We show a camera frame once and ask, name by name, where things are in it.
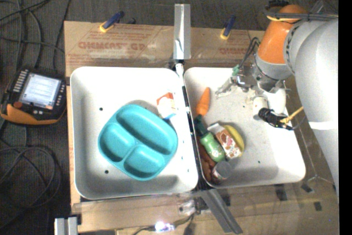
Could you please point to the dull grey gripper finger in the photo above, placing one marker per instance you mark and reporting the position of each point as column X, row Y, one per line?
column 242, row 86
column 225, row 88

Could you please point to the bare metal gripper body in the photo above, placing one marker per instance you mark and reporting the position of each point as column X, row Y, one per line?
column 254, row 78

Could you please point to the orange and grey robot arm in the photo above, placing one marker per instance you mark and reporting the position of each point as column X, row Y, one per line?
column 316, row 68

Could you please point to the orange carrot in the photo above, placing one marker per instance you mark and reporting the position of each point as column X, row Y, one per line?
column 203, row 101

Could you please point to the yellow banana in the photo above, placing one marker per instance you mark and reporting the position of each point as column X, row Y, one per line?
column 238, row 138

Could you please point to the printed brown and white carton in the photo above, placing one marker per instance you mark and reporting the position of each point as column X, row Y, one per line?
column 228, row 144

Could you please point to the green bottle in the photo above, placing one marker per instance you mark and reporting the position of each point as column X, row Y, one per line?
column 213, row 147

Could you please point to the white and orange carton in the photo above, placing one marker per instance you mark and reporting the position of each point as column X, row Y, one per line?
column 166, row 104

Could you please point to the white plastic tray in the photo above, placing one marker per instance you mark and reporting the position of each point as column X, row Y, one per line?
column 269, row 157
column 90, row 162

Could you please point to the small grey-topped can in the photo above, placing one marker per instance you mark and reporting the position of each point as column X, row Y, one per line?
column 223, row 169

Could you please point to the blue divided plate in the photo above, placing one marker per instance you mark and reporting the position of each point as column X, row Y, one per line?
column 137, row 140

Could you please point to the brown cardboard board red print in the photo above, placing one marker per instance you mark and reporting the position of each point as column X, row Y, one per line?
column 121, row 46

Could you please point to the black cylinder on white bracket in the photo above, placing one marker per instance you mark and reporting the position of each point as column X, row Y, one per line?
column 270, row 116

